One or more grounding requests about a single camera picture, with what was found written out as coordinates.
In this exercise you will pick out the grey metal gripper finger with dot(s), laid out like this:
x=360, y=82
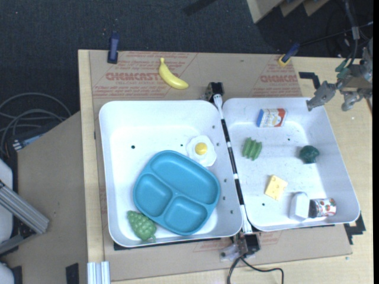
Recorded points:
x=350, y=99
x=321, y=95

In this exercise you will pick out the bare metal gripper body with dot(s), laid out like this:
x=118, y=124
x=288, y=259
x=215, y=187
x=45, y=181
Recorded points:
x=359, y=80

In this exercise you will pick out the blue white orange carton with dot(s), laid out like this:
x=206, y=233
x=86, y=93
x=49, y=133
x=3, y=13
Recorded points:
x=271, y=117

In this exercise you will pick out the dark green broccoli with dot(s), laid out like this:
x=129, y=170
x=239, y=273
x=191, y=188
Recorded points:
x=308, y=154

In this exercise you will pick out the white plastic tray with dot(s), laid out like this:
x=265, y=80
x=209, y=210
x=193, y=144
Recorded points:
x=281, y=158
x=124, y=123

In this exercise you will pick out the green pea pods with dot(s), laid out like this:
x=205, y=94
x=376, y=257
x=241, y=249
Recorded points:
x=251, y=148

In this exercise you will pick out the brown cardboard board red print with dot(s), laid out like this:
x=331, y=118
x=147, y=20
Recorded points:
x=231, y=69

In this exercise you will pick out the yellow cheese wedge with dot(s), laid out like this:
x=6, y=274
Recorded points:
x=276, y=187

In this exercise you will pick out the thin black and white rod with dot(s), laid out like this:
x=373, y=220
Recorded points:
x=231, y=155

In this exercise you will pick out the jar with strawberry print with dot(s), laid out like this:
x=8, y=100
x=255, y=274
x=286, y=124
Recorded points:
x=324, y=207

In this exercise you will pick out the small white carton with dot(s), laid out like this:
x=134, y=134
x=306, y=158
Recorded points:
x=299, y=206

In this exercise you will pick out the white and yellow fried egg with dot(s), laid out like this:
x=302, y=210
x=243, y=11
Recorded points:
x=201, y=149

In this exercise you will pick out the yellow banana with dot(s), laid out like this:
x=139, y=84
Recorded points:
x=171, y=78

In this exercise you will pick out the blue divided plate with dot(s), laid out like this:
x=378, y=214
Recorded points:
x=177, y=176

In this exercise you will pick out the light green grapes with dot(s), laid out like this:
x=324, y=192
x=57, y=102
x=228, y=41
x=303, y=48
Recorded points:
x=142, y=225

